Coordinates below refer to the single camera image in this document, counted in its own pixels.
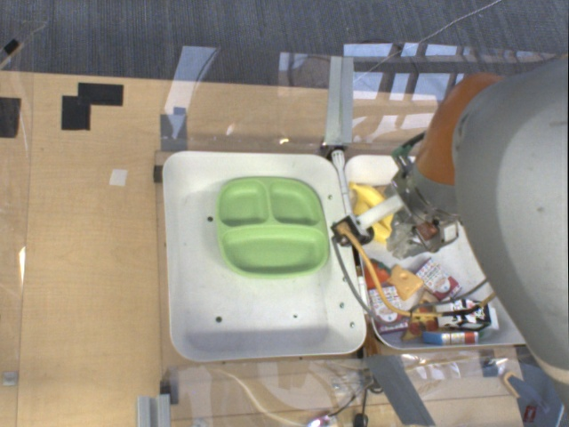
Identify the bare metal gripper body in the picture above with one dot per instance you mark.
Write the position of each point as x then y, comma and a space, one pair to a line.
422, 214

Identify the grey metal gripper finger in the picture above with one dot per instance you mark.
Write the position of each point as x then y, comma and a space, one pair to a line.
420, 246
398, 240

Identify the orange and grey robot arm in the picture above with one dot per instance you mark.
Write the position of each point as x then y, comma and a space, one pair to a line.
511, 203

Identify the red toy strawberry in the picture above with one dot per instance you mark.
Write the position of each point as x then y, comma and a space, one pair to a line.
377, 270

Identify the white and purple carton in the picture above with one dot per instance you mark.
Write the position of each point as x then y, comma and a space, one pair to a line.
439, 279

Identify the yellow cheese wedge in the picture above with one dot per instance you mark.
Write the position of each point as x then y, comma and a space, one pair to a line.
403, 283

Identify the white plastic tray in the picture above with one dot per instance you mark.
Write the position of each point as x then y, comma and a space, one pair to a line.
266, 309
462, 260

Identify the yellow banana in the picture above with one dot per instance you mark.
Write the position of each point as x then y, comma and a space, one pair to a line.
365, 196

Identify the white and red carton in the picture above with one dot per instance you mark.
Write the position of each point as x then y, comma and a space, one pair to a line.
386, 311

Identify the thin black and white rod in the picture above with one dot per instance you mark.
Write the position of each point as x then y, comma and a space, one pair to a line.
344, 191

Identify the pizza slice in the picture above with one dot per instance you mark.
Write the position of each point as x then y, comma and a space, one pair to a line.
418, 327

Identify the black and white carton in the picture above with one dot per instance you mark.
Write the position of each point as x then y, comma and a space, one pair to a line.
482, 311

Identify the blue and white bottle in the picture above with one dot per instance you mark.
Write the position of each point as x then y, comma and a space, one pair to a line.
449, 337

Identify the green divided plate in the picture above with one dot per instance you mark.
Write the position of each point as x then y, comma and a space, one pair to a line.
273, 247

